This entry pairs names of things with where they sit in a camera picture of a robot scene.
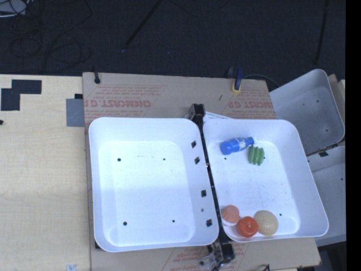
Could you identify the beige toy bread roll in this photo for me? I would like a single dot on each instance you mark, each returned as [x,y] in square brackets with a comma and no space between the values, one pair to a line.
[266,222]

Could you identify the brown cardboard board red print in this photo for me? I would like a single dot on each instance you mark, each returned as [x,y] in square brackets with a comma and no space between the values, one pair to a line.
[158,100]

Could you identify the green ridged toy vegetable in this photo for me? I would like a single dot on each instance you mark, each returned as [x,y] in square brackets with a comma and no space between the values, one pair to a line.
[256,155]

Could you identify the blue plastic bottle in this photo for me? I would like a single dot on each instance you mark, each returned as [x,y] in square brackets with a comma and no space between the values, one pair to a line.
[234,145]

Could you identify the thin black rod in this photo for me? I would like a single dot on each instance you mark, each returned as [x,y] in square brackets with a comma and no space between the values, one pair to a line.
[209,174]

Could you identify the red toy tomato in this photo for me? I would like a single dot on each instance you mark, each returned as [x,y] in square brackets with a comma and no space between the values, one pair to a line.
[247,226]

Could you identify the pink toy shell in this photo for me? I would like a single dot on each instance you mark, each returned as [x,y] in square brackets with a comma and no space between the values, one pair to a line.
[230,214]

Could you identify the white plastic tray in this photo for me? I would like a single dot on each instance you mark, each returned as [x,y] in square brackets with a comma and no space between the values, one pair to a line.
[146,190]
[262,185]

